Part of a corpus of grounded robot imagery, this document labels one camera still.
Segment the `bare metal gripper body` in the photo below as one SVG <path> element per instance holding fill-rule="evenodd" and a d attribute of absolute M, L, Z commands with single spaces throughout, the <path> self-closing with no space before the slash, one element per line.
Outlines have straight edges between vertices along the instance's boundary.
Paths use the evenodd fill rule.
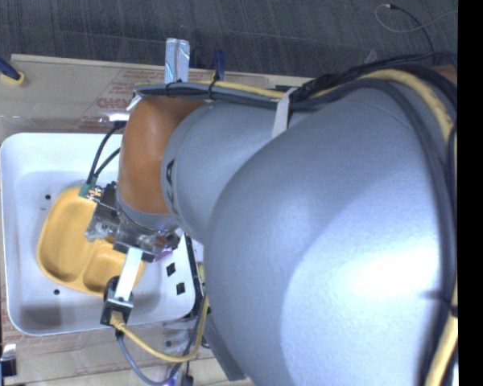
<path fill-rule="evenodd" d="M 142 260 L 153 262 L 165 250 L 177 248 L 180 237 L 175 221 L 165 214 L 151 214 L 131 207 L 119 194 L 115 182 L 95 186 L 86 198 L 95 204 L 85 238 L 112 240 L 113 249 L 127 253 L 130 248 L 142 251 Z"/>

